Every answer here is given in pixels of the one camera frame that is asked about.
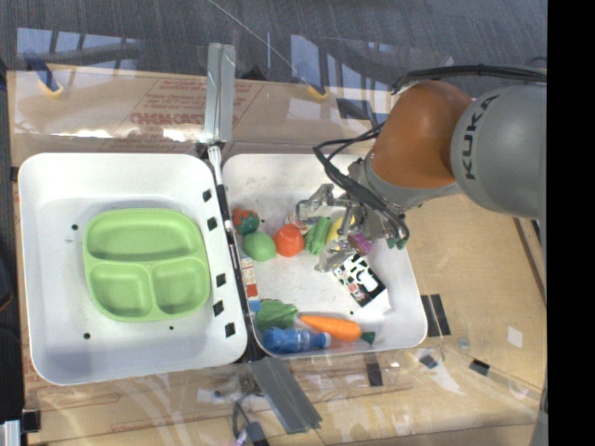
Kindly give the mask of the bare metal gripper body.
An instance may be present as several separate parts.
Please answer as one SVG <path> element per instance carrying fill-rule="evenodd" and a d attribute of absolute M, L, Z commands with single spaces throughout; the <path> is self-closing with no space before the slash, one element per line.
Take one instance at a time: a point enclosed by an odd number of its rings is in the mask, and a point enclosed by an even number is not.
<path fill-rule="evenodd" d="M 334 199 L 331 205 L 345 211 L 337 229 L 339 239 L 361 234 L 370 243 L 384 240 L 387 245 L 407 244 L 405 214 L 400 206 L 389 203 L 374 208 L 347 194 Z"/>

